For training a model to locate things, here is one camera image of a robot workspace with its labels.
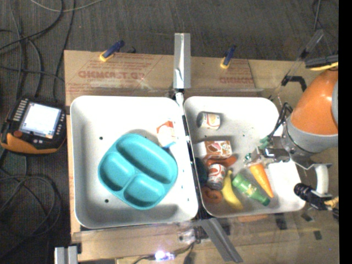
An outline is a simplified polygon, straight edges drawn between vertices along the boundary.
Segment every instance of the soda can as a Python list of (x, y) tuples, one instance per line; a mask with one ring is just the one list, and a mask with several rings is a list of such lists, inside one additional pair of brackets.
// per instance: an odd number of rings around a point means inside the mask
[(212, 190), (221, 190), (224, 185), (225, 175), (225, 166), (218, 163), (210, 165), (208, 170), (207, 186)]
[(220, 114), (217, 113), (200, 112), (197, 116), (197, 126), (201, 128), (218, 130), (220, 123)]

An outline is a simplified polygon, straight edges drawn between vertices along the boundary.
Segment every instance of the small carton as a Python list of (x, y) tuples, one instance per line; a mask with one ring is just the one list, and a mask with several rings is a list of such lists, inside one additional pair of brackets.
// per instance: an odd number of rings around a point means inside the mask
[(156, 129), (159, 144), (167, 149), (176, 142), (174, 125), (171, 120), (166, 121)]
[(204, 141), (194, 145), (194, 155), (202, 160), (225, 159), (232, 155), (230, 141)]

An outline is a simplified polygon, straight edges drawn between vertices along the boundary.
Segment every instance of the blue divided plate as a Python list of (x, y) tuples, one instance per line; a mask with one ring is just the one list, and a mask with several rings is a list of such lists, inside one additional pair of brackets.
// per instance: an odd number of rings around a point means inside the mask
[(177, 163), (170, 154), (134, 133), (121, 136), (98, 165), (100, 183), (139, 210), (155, 207), (169, 192), (177, 175)]

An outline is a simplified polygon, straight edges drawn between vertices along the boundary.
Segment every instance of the metal rod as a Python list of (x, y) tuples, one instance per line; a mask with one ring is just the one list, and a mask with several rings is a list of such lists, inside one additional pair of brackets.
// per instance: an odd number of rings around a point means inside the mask
[(210, 218), (197, 221), (202, 226), (225, 262), (234, 261), (243, 262), (243, 259), (236, 251), (235, 247), (227, 237), (224, 229), (221, 227), (218, 219)]
[(320, 3), (321, 3), (321, 0), (318, 0), (318, 6), (317, 6), (317, 12), (316, 12), (316, 14), (315, 14), (315, 21), (314, 21), (313, 31), (315, 31), (315, 30), (316, 30), (316, 27), (317, 27), (318, 16), (319, 16), (319, 11), (320, 11)]

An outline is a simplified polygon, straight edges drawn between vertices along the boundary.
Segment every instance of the yellow banana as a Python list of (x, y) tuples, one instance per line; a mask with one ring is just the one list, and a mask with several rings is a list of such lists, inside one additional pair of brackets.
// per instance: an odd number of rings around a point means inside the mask
[(227, 171), (227, 174), (224, 178), (224, 186), (221, 192), (222, 192), (222, 195), (224, 196), (224, 199), (229, 204), (229, 206), (231, 206), (236, 210), (242, 210), (243, 205), (240, 202), (240, 200), (235, 196), (235, 193), (233, 192), (233, 189), (232, 189), (231, 173), (232, 173), (231, 170)]

